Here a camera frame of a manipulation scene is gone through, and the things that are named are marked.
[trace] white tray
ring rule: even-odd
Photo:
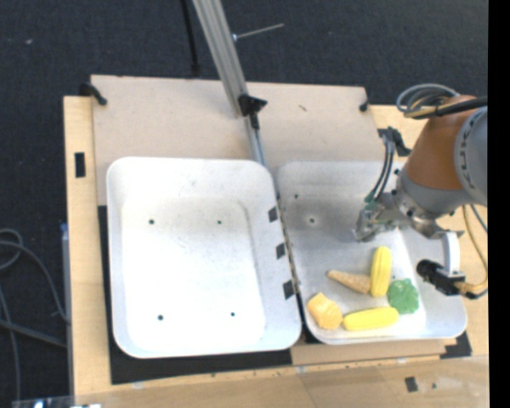
[[[108,170],[107,204],[113,332],[125,353],[232,354],[298,340],[292,272],[264,167],[125,157]]]
[[[467,324],[462,298],[437,292],[415,269],[424,258],[443,262],[440,241],[425,239],[413,229],[382,233],[367,243],[354,238],[363,199],[381,168],[382,163],[377,161],[306,161],[289,163],[278,171],[277,187],[308,328],[328,344],[457,337]],[[394,176],[388,187],[394,187]],[[403,314],[397,324],[377,330],[319,328],[306,309],[318,292],[336,301],[344,314],[388,305],[386,297],[362,295],[326,277],[330,269],[370,274],[372,254],[381,245],[393,254],[393,278],[410,278],[418,289],[419,310]]]

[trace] yellow corn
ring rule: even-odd
[[[318,293],[308,301],[308,311],[317,325],[326,330],[335,330],[342,322],[342,311],[338,304],[323,293]]]
[[[391,250],[380,246],[372,258],[371,267],[371,295],[381,298],[388,292],[391,280]]]
[[[393,307],[378,307],[346,314],[343,326],[350,331],[371,330],[390,326],[399,320],[399,312]]]

